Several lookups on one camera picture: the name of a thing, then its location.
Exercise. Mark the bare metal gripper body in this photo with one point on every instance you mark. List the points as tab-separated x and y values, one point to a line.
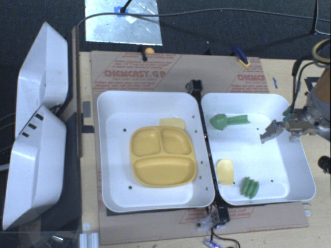
300	124

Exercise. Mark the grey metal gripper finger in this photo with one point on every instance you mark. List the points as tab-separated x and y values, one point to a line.
276	126
266	136

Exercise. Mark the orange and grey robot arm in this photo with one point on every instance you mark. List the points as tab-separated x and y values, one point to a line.
324	89

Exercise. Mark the white plastic tray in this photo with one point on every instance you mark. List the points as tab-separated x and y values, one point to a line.
258	159
116	148

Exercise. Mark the pale yellow flat slice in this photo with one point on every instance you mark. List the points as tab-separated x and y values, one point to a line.
225	172
172	122

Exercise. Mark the green ribbed toy vegetable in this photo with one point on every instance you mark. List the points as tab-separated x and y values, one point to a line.
249	188

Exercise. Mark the thin black rod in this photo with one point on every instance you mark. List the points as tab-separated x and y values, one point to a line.
208	148

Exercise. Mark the brown cardboard board red print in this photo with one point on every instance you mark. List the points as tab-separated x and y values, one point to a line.
222	71

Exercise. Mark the yellow divided plate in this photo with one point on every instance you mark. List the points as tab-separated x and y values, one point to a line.
163	161

